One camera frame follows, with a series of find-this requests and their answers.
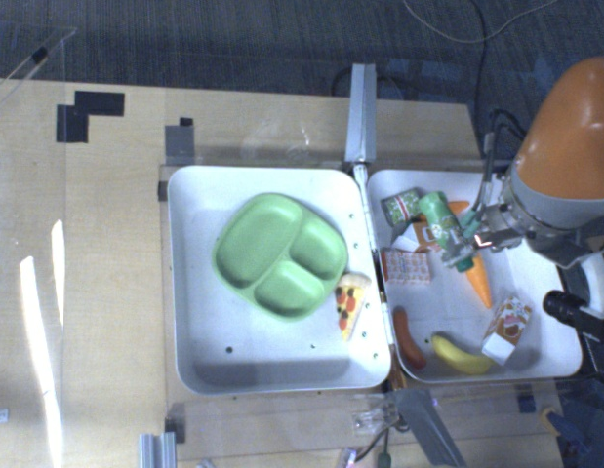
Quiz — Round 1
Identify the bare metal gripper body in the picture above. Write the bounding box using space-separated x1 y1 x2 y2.
476 203 528 254

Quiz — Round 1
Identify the green plastic bottle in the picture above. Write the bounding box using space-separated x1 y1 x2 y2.
418 190 476 274

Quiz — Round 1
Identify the orange and white flat carton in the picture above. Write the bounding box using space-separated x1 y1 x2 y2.
390 215 450 254

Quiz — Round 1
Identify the orange carrot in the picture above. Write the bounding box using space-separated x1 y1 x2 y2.
463 253 494 310

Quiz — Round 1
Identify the orange and white packet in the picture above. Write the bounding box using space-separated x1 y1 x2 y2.
381 248 432 286

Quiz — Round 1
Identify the white plastic tray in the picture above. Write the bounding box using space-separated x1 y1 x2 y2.
367 169 584 385
166 165 393 397

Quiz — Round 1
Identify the green and white can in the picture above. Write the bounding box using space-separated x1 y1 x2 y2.
380 187 424 228

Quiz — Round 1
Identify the orange and white tall carton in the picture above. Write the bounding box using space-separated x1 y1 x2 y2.
480 295 534 367

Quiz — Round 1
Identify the red sausage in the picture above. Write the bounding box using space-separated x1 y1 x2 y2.
391 306 427 371

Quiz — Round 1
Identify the yellow banana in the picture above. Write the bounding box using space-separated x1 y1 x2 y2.
430 333 495 376

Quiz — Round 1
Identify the toy pizza slice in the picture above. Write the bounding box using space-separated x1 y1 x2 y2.
334 271 373 343

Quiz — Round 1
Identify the green divided plate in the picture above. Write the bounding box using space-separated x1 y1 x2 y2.
212 192 351 321

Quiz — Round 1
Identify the black cylinder on white bracket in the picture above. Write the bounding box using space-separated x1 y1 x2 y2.
542 253 604 346

